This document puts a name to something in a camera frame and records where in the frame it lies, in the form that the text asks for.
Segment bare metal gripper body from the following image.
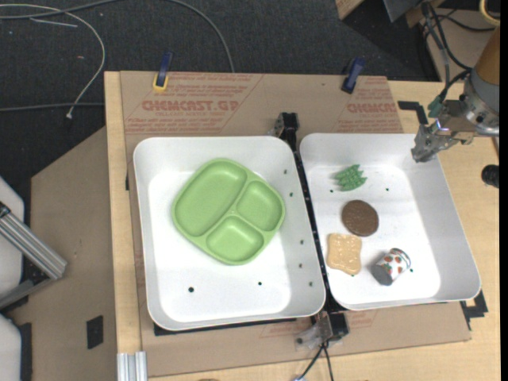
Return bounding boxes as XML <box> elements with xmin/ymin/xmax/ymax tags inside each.
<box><xmin>430</xmin><ymin>100</ymin><xmax>500</xmax><ymax>144</ymax></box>

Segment green pea pods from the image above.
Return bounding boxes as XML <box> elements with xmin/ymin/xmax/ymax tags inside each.
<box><xmin>332</xmin><ymin>164</ymin><xmax>368</xmax><ymax>192</ymax></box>

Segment white plastic tray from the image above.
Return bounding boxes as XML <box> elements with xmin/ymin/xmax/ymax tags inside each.
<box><xmin>133</xmin><ymin>135</ymin><xmax>327</xmax><ymax>332</ymax></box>
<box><xmin>298</xmin><ymin>132</ymin><xmax>483</xmax><ymax>311</ymax></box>

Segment brown round biscuit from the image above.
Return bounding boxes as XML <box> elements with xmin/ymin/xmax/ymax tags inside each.
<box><xmin>341</xmin><ymin>199</ymin><xmax>380</xmax><ymax>238</ymax></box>

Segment small can with strawberry print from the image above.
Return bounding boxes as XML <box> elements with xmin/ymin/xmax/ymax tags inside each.
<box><xmin>371</xmin><ymin>247</ymin><xmax>412</xmax><ymax>287</ymax></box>

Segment tan square cracker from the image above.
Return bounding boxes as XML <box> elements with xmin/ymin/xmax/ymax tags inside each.
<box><xmin>325</xmin><ymin>233</ymin><xmax>363</xmax><ymax>276</ymax></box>

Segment thin black rod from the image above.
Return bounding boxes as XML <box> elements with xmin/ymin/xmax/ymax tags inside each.
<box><xmin>288</xmin><ymin>133</ymin><xmax>333</xmax><ymax>315</ymax></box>

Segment green divided plate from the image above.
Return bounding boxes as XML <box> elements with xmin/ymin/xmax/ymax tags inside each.
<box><xmin>171</xmin><ymin>157</ymin><xmax>287</xmax><ymax>267</ymax></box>

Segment brown cardboard board red print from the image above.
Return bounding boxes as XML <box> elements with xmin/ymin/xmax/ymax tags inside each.
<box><xmin>118</xmin><ymin>71</ymin><xmax>473</xmax><ymax>377</ymax></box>

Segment black cylinder on white bracket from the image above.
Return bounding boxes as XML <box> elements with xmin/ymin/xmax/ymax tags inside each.
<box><xmin>481</xmin><ymin>164</ymin><xmax>500</xmax><ymax>189</ymax></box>

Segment black block with thin wires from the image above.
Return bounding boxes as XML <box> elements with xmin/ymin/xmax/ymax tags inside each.
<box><xmin>273</xmin><ymin>111</ymin><xmax>299</xmax><ymax>140</ymax></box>
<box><xmin>295</xmin><ymin>311</ymin><xmax>350</xmax><ymax>351</ymax></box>

